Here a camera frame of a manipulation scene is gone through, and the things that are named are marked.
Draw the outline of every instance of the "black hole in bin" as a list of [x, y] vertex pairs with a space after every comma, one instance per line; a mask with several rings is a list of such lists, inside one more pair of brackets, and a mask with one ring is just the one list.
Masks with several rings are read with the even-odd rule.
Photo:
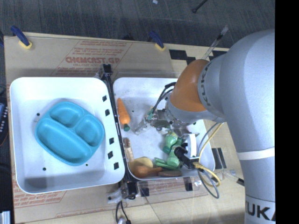
[[112, 157], [113, 157], [113, 152], [111, 151], [108, 153], [108, 159], [111, 159]]
[[119, 166], [118, 162], [116, 162], [116, 163], [114, 164], [114, 170], [118, 169], [119, 167], [120, 167], [120, 166]]

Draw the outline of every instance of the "white plastic tray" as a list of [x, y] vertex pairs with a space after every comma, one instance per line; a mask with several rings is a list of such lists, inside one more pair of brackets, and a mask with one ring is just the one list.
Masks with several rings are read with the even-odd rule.
[[[164, 142], [164, 135], [160, 134], [155, 128], [136, 135], [134, 129], [138, 126], [147, 111], [151, 106], [154, 106], [164, 86], [171, 82], [175, 82], [177, 79], [173, 78], [134, 78], [134, 77], [122, 77], [114, 82], [114, 95], [115, 101], [121, 98], [127, 111], [130, 115], [131, 129], [128, 132], [121, 130], [123, 138], [130, 139], [131, 147], [133, 150], [134, 158], [148, 157], [154, 161], [154, 158], [160, 158], [167, 160], [168, 155], [162, 151]], [[158, 109], [165, 108], [165, 101], [161, 101], [158, 105]], [[196, 125], [188, 126], [188, 130], [192, 133], [199, 133], [196, 138], [197, 148], [200, 144], [202, 137], [206, 133], [206, 128], [203, 120], [196, 122]], [[210, 170], [215, 169], [215, 161], [210, 144], [208, 144], [202, 154], [201, 163]], [[181, 171], [183, 177], [197, 176], [198, 173], [195, 169], [187, 169], [182, 167]], [[137, 178], [138, 180], [156, 180], [163, 177], [154, 176], [146, 178]]]
[[[105, 137], [94, 155], [80, 166], [67, 165], [36, 141], [38, 120], [53, 105], [71, 101], [98, 118]], [[10, 86], [16, 179], [31, 194], [119, 182], [125, 174], [120, 143], [106, 85], [95, 78], [22, 77]]]

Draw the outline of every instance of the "orange carrot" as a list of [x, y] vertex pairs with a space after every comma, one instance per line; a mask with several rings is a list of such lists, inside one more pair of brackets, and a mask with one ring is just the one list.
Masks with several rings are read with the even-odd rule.
[[124, 131], [129, 131], [130, 127], [128, 124], [130, 123], [130, 116], [121, 98], [117, 99], [117, 109], [118, 109], [120, 123], [124, 125]]

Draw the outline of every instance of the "yellow cable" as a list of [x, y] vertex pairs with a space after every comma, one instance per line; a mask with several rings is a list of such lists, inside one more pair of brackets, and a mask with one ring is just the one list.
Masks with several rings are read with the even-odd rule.
[[[217, 126], [217, 128], [214, 130], [214, 132], [211, 134], [211, 136], [207, 139], [207, 141], [205, 142], [205, 144], [203, 145], [200, 153], [199, 153], [199, 161], [198, 162], [194, 162], [193, 165], [195, 166], [195, 168], [198, 168], [198, 169], [203, 169], [205, 171], [207, 171], [208, 173], [210, 173], [216, 180], [217, 180], [217, 184], [215, 185], [216, 187], [219, 187], [219, 185], [221, 184], [220, 182], [220, 179], [219, 177], [211, 170], [209, 170], [208, 168], [206, 168], [205, 166], [203, 166], [201, 163], [200, 163], [200, 159], [201, 159], [201, 155], [202, 155], [202, 152], [204, 151], [206, 145], [209, 143], [209, 141], [215, 136], [215, 134], [217, 133], [217, 131], [220, 129], [220, 127], [223, 125], [223, 123], [219, 124]], [[203, 182], [208, 185], [209, 187], [213, 187], [213, 185], [209, 184], [206, 182], [206, 180], [201, 176], [201, 179], [203, 180]]]

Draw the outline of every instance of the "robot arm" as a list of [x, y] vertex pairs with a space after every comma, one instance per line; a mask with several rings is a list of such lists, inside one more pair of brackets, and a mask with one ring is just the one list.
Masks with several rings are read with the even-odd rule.
[[276, 222], [274, 30], [249, 35], [211, 62], [197, 60], [168, 102], [173, 119], [227, 122], [245, 181], [245, 223]]

